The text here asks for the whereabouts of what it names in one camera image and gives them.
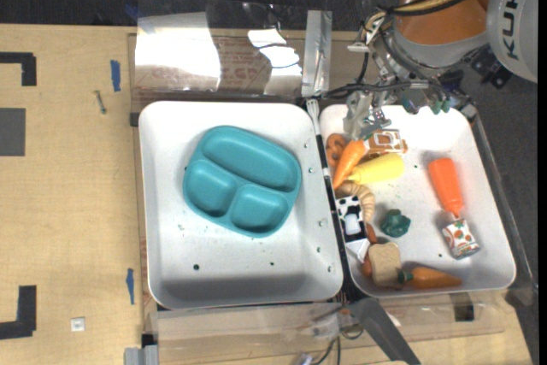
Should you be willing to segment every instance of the clear plastic sheet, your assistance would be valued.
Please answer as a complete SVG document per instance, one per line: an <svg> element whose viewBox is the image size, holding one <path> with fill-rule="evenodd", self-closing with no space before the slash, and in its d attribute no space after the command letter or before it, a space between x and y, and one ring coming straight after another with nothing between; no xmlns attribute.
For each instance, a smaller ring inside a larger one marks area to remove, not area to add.
<svg viewBox="0 0 547 365"><path fill-rule="evenodd" d="M328 88L326 11L226 0L138 0L133 101L269 99Z"/></svg>
<svg viewBox="0 0 547 365"><path fill-rule="evenodd" d="M509 306L482 292L468 297L473 319L458 320L458 307L448 296L423 297L410 302L386 300L385 311L407 342L501 333ZM348 350L376 346L371 335L340 303L299 303L274 306L156 311L148 315L149 333L158 345L160 362L184 365L247 359L260 363L301 365L304 358L334 364L340 340L342 357Z"/></svg>

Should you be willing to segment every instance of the blue tape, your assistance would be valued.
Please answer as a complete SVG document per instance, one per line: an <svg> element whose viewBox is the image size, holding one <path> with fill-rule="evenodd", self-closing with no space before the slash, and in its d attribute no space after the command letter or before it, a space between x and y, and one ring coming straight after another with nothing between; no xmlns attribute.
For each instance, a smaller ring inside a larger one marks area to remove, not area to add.
<svg viewBox="0 0 547 365"><path fill-rule="evenodd" d="M116 60L110 60L110 77L112 78L112 86L114 87L114 91L120 91L120 63Z"/></svg>
<svg viewBox="0 0 547 365"><path fill-rule="evenodd" d="M133 305L135 304L135 280L133 279L133 270L131 268L127 269L126 283L131 305Z"/></svg>

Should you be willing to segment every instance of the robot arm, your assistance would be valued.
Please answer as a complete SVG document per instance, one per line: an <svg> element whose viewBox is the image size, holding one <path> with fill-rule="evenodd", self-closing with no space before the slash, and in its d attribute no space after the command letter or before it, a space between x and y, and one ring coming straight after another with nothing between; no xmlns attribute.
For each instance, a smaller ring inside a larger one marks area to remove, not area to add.
<svg viewBox="0 0 547 365"><path fill-rule="evenodd" d="M349 47L365 52L362 74L329 93L347 97L344 129L352 138L388 126L381 107L394 102L409 113L456 108L472 120L473 102L459 89L468 71L538 81L538 0L401 1L362 24ZM369 56L379 68L372 84L363 80Z"/></svg>

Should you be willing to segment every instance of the toy carrot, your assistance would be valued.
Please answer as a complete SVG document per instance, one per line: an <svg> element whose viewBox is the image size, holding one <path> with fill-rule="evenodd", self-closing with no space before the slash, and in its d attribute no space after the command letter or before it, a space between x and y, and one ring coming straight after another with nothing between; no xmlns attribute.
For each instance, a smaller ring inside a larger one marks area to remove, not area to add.
<svg viewBox="0 0 547 365"><path fill-rule="evenodd" d="M365 261L361 265L361 273L368 278L373 276L373 264L370 262L370 255L368 252L365 256Z"/></svg>
<svg viewBox="0 0 547 365"><path fill-rule="evenodd" d="M348 144L342 134L331 134L326 140L326 161L329 166L336 168L338 166L338 160L344 152L345 146Z"/></svg>
<svg viewBox="0 0 547 365"><path fill-rule="evenodd" d="M459 286L462 283L462 279L454 275L425 266L414 268L411 272L399 271L397 280L401 285L408 284L415 289Z"/></svg>
<svg viewBox="0 0 547 365"><path fill-rule="evenodd" d="M336 167L334 179L332 180L332 188L334 190L337 190L344 180L350 176L351 171L362 159L366 151L365 142L360 139L351 140L346 145L342 152L342 156L338 160L338 166Z"/></svg>

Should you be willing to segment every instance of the toy food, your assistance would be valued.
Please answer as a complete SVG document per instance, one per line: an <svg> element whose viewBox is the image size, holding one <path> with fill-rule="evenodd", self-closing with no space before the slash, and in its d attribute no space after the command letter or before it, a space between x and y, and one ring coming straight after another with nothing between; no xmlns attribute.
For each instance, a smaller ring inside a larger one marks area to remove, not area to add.
<svg viewBox="0 0 547 365"><path fill-rule="evenodd" d="M429 163L433 187L444 210L451 212L455 221L443 228L444 240L455 259L471 256L480 250L467 221L460 217L463 208L463 197L458 183L456 165L448 157L439 158Z"/></svg>
<svg viewBox="0 0 547 365"><path fill-rule="evenodd" d="M361 273L368 278L373 276L373 265L370 262L370 254L368 254L368 251L367 255L365 256L365 261L361 265Z"/></svg>
<svg viewBox="0 0 547 365"><path fill-rule="evenodd" d="M373 269L373 282L377 286L400 288L398 281L401 270L399 247L393 242L374 244L368 249Z"/></svg>
<svg viewBox="0 0 547 365"><path fill-rule="evenodd" d="M331 134L326 140L326 161L332 168L338 166L338 161L344 152L345 146L348 144L342 134Z"/></svg>
<svg viewBox="0 0 547 365"><path fill-rule="evenodd" d="M411 220L401 215L401 210L391 209L385 214L385 219L379 228L392 238L400 238L409 230Z"/></svg>
<svg viewBox="0 0 547 365"><path fill-rule="evenodd" d="M393 180L400 177L403 172L403 158L397 153L390 153L355 166L347 179L357 184L368 184Z"/></svg>
<svg viewBox="0 0 547 365"><path fill-rule="evenodd" d="M336 210L340 218L345 246L362 263L370 242L367 239L359 198L356 195L338 198L336 200Z"/></svg>
<svg viewBox="0 0 547 365"><path fill-rule="evenodd" d="M376 238L376 233L374 232L373 226L370 224L367 224L367 238L370 241L371 245L378 243L378 239Z"/></svg>
<svg viewBox="0 0 547 365"><path fill-rule="evenodd" d="M351 171L356 164L362 159L367 151L365 142L362 140L351 140L346 147L342 156L338 160L338 166L334 173L334 179L332 180L332 188L336 191L342 183L351 174Z"/></svg>
<svg viewBox="0 0 547 365"><path fill-rule="evenodd" d="M409 150L407 142L401 138L397 129L379 129L367 138L367 154L370 160L373 158L398 152L404 154Z"/></svg>
<svg viewBox="0 0 547 365"><path fill-rule="evenodd" d="M352 181L344 181L336 190L336 197L338 198L353 196L357 196L357 198L359 198L362 219L365 222L370 222L373 219L376 204L374 194L365 185L358 185Z"/></svg>
<svg viewBox="0 0 547 365"><path fill-rule="evenodd" d="M397 281L401 285L410 285L415 289L459 286L462 279L437 269L419 266L410 272L399 271Z"/></svg>

